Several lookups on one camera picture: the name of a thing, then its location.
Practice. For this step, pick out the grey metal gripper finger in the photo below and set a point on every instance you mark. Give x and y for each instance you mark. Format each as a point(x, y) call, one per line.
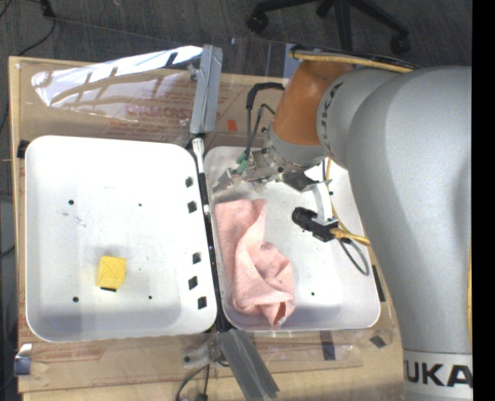
point(259, 186)
point(224, 179)

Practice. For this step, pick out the black cylinder on white bracket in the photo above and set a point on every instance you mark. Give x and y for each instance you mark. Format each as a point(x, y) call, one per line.
point(314, 223)

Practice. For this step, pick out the brown cardboard board red print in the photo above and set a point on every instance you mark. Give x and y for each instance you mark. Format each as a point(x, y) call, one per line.
point(147, 111)

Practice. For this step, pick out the yellow cube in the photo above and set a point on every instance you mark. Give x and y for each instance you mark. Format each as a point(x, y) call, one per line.
point(111, 271)

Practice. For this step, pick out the white plastic tray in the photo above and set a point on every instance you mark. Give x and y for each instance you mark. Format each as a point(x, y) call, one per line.
point(118, 232)
point(327, 274)

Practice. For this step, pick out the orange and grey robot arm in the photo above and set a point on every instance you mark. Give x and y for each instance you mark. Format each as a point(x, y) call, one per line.
point(398, 190)

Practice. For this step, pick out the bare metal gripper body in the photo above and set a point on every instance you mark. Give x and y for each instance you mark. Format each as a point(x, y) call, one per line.
point(268, 169)

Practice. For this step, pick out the pink cloth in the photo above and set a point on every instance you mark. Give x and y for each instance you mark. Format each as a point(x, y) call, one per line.
point(251, 265)

